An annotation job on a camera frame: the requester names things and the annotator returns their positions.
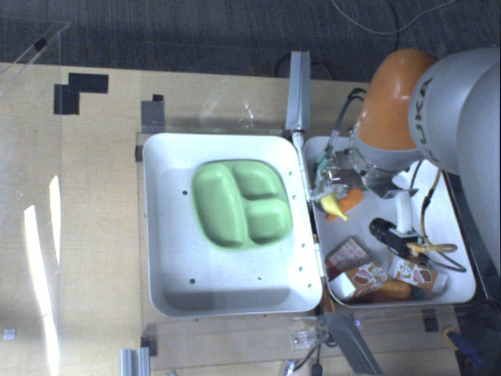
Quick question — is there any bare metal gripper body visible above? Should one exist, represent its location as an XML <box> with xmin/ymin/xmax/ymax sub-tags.
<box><xmin>326</xmin><ymin>150</ymin><xmax>418</xmax><ymax>199</ymax></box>

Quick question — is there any orange carrot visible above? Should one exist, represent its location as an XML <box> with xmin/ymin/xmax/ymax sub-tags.
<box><xmin>325</xmin><ymin>186</ymin><xmax>364</xmax><ymax>223</ymax></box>

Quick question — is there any yellow banana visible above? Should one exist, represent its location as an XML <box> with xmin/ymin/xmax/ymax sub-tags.
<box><xmin>319</xmin><ymin>193</ymin><xmax>349</xmax><ymax>222</ymax></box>

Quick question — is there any white plastic tray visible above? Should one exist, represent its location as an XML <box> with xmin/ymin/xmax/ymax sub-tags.
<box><xmin>302</xmin><ymin>135</ymin><xmax>478</xmax><ymax>309</ymax></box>
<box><xmin>142</xmin><ymin>132</ymin><xmax>324</xmax><ymax>319</ymax></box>

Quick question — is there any red and white checked carton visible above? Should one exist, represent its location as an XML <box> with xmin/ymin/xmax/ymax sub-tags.
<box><xmin>325</xmin><ymin>237</ymin><xmax>371</xmax><ymax>276</ymax></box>

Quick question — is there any orange and white carton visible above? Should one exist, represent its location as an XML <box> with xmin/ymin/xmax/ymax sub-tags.
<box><xmin>330</xmin><ymin>261</ymin><xmax>389</xmax><ymax>302</ymax></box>

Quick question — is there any brown and white carton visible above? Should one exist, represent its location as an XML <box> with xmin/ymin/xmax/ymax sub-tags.
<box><xmin>387</xmin><ymin>253</ymin><xmax>449</xmax><ymax>293</ymax></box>

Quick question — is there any orange bread roll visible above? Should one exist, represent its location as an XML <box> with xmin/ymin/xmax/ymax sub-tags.
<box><xmin>380</xmin><ymin>280</ymin><xmax>413</xmax><ymax>301</ymax></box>

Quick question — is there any green divided plate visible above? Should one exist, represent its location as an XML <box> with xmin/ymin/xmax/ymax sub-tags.
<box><xmin>190</xmin><ymin>159</ymin><xmax>294</xmax><ymax>251</ymax></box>

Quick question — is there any black cylinder on white bracket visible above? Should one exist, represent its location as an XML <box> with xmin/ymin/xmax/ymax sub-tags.
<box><xmin>369</xmin><ymin>171</ymin><xmax>422</xmax><ymax>259</ymax></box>

